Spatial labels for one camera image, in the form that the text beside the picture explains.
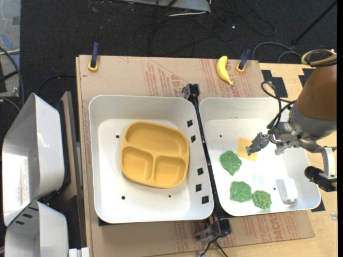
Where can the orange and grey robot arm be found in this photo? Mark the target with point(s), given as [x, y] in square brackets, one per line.
[319, 95]

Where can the white cylinder can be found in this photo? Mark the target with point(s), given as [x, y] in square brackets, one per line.
[287, 191]

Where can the yellow cheese slice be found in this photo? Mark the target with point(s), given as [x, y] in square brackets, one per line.
[242, 144]

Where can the green peas and carrots heap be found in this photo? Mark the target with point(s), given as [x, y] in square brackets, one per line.
[261, 199]

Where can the yellow banana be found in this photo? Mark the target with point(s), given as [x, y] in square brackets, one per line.
[223, 68]

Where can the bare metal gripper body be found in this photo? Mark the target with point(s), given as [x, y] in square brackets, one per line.
[288, 136]

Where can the white plastic tray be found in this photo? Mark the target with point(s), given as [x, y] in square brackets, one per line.
[32, 154]
[37, 234]
[265, 175]
[107, 191]

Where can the yellow divided plate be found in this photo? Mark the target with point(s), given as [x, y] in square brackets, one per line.
[154, 154]

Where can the black cylinder on white bracket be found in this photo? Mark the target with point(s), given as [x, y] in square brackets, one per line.
[320, 176]

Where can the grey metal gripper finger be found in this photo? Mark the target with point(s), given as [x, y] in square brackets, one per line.
[256, 143]
[281, 149]

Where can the green lettuce leaf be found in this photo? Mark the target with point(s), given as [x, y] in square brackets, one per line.
[240, 192]
[230, 161]

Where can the brown cardboard board red print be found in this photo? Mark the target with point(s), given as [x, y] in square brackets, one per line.
[150, 76]

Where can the thin black and white rod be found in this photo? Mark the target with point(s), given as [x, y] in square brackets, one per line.
[207, 154]

